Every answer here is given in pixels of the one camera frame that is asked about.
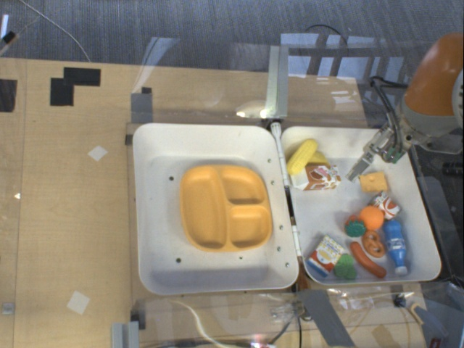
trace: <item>table surface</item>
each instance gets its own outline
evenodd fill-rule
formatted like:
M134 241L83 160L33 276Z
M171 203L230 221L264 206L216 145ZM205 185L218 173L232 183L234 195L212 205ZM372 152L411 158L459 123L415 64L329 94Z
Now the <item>table surface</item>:
M101 84L75 86L73 107L52 107L50 79L62 78L65 67L98 68ZM156 327L141 331L142 347L198 336L185 305L202 316L212 336L252 334L253 328L272 335L280 329L272 321L260 325L259 316L268 315L270 305L261 294L185 297L181 305L140 284L129 226L133 187L125 136L131 93L143 70L156 121L259 123L237 117L236 110L265 99L268 74L263 72L0 59L0 78L17 80L14 112L0 113L6 142L0 147L0 302L15 303L14 315L0 315L0 346L109 347L112 323L127 323L140 300L153 311L150 321ZM331 91L340 88L352 101L337 107ZM355 81L330 78L329 85L321 85L316 76L307 76L291 78L289 89L290 115L307 115L312 125L367 126ZM107 153L96 161L88 153L98 146ZM405 290L423 303L418 285ZM83 314L67 307L75 291L89 298ZM375 307L376 298L365 297L372 292L353 289L353 295L362 295L353 297L358 307L337 310L360 347L422 341L410 315L385 297ZM377 288L376 293L391 292ZM235 328L221 325L221 318L234 321ZM295 329L292 325L280 347L296 344ZM313 322L303 329L304 339L323 345Z

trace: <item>orange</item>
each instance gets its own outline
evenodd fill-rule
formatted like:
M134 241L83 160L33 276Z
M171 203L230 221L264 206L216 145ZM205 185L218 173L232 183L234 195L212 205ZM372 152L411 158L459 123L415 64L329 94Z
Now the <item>orange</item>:
M364 222L366 229L375 231L384 224L384 212L377 207L367 206L361 210L359 219Z

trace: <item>black tape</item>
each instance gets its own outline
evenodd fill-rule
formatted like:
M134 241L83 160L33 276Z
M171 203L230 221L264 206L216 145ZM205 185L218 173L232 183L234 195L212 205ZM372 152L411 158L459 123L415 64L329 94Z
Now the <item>black tape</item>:
M96 68L65 67L65 85L100 86L101 74Z
M50 105L74 106L74 87L66 85L62 78L52 78L50 81Z
M16 105L16 80L0 79L0 112L13 112Z
M4 37L1 38L5 43L9 44L16 39L16 33L9 31Z
M132 134L126 134L125 135L125 145L126 146L132 146L132 140L133 140L133 135Z

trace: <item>black cable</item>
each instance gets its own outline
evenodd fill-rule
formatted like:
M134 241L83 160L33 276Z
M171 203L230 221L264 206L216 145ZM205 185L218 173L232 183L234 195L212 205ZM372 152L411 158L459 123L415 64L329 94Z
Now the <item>black cable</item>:
M299 348L302 348L303 344L303 330L302 330L302 322L299 319L299 316L297 316L297 321L298 321L298 330L299 330Z
M381 76L371 76L369 78L369 80L372 82L374 80L379 80L381 81L382 83L384 84L387 84L387 85L390 85L391 88L400 88L400 89L406 89L408 87L408 84L404 84L404 83L395 83L394 81L390 81L390 80L385 80L384 78L382 78Z
M329 25L324 25L323 23L319 23L317 25L311 25L310 27L308 27L306 30L304 30L305 32L308 32L309 30L313 29L313 28L316 28L316 27L324 27L324 28L328 28L329 30L332 30L333 32L335 32L337 35L339 35L341 37L341 39L343 40L343 42L345 43L345 46L347 48L347 57L349 57L349 48L348 48L348 40L340 33L340 31L338 31L336 28L333 28L332 26L329 26Z
M280 333L278 333L276 336L274 336L270 341L269 341L269 344L274 344L282 335L285 334L285 332L287 331L287 328L289 328L291 322L293 321L293 318L290 319L290 321L288 323L285 324L285 326L283 327L283 329L281 330Z
M372 76L369 78L370 86L376 91L378 97L380 98L381 102L383 103L386 111L387 111L387 118L389 120L389 124L393 127L394 130L394 152L395 154L402 151L403 149L403 141L401 136L401 128L399 126L398 117L394 111L394 108L390 104L388 100L384 88L407 88L406 84L403 83L395 83L394 81L388 81L380 76ZM383 85L378 86L376 81L380 81Z

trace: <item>metal bracket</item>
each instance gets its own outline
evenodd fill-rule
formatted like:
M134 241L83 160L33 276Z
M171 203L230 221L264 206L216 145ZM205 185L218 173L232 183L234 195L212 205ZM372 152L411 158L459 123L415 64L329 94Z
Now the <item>metal bracket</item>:
M113 323L111 340L112 348L139 348L138 322Z
M289 105L289 47L271 46L265 118L287 116Z

